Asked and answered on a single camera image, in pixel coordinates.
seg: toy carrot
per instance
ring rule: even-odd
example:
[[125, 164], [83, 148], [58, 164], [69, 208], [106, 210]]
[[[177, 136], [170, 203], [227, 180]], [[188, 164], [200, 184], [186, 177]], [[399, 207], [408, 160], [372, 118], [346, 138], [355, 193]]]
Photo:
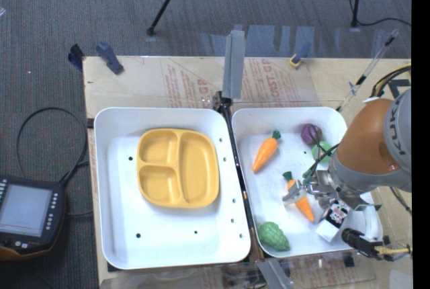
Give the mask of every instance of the toy carrot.
[[[290, 171], [285, 172], [283, 174], [283, 176], [288, 181], [287, 188], [290, 189], [290, 187], [292, 187], [294, 185], [294, 183], [296, 182], [296, 180], [292, 178], [292, 175], [291, 175]], [[310, 204], [309, 204], [308, 198], [306, 196], [304, 196], [303, 198], [301, 198], [300, 200], [298, 200], [296, 202], [296, 206], [300, 209], [300, 211], [302, 211], [305, 214], [305, 216], [311, 222], [314, 222], [314, 214], [312, 213], [312, 209], [310, 208]]]
[[271, 137], [268, 137], [261, 144], [257, 156], [255, 157], [253, 171], [256, 172], [266, 161], [275, 153], [277, 149], [277, 140], [281, 138], [281, 133], [277, 130], [273, 131]]

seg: white plastic tray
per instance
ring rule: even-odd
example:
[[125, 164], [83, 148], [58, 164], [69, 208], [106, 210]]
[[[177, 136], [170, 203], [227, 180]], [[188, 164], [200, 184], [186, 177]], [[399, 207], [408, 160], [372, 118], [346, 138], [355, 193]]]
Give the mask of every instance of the white plastic tray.
[[[137, 185], [136, 152], [151, 128], [188, 128], [214, 143], [220, 172], [217, 198], [203, 208], [155, 206]], [[224, 118], [214, 110], [107, 108], [95, 118], [95, 146], [106, 260], [123, 269], [229, 263], [251, 247], [242, 191]]]
[[[300, 132], [306, 123], [318, 125], [323, 132], [322, 139], [330, 145], [340, 142], [347, 129], [342, 115], [332, 108], [244, 108], [232, 117], [232, 129], [238, 149], [239, 161], [248, 192], [251, 212], [255, 223], [272, 221], [279, 225], [290, 242], [289, 251], [277, 251], [260, 244], [273, 257], [308, 255], [351, 249], [341, 239], [341, 233], [329, 243], [316, 233], [323, 210], [314, 196], [307, 195], [315, 221], [310, 222], [294, 204], [285, 207], [282, 197], [287, 191], [287, 181], [282, 174], [291, 171], [294, 179], [314, 163], [311, 147], [306, 145]], [[278, 150], [257, 173], [252, 171], [255, 155], [261, 143], [274, 130], [281, 132]], [[317, 169], [326, 169], [327, 164], [318, 164]], [[361, 195], [373, 203], [370, 193]], [[351, 211], [341, 229], [346, 227], [365, 231], [363, 212]]]

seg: orange carrot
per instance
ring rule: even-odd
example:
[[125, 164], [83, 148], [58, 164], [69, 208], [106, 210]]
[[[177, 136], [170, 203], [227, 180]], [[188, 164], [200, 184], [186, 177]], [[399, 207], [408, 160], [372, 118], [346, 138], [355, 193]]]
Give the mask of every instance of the orange carrot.
[[[285, 172], [283, 176], [288, 180], [287, 188], [290, 189], [296, 182], [295, 179], [292, 179], [291, 172]], [[300, 209], [301, 212], [305, 214], [305, 216], [311, 221], [314, 222], [314, 214], [312, 213], [312, 209], [310, 208], [310, 204], [308, 198], [304, 196], [300, 200], [296, 202], [296, 206]]]
[[253, 171], [256, 172], [266, 161], [275, 153], [277, 149], [277, 140], [281, 138], [281, 133], [277, 130], [273, 131], [271, 137], [268, 137], [261, 144], [257, 156], [255, 157]]

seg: purple onion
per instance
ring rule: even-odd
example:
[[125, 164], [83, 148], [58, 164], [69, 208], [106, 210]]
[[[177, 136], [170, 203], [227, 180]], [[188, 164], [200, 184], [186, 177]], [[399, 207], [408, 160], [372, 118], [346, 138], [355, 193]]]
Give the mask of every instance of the purple onion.
[[323, 137], [323, 132], [314, 124], [305, 124], [300, 136], [307, 145], [316, 145], [317, 141], [320, 141]]

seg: green vegetable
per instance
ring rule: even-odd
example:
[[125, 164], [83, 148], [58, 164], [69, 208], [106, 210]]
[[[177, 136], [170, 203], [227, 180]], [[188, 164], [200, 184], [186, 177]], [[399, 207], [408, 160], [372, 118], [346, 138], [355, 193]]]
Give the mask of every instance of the green vegetable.
[[262, 243], [272, 246], [278, 251], [289, 251], [290, 243], [281, 228], [274, 222], [264, 222], [257, 224], [258, 238]]

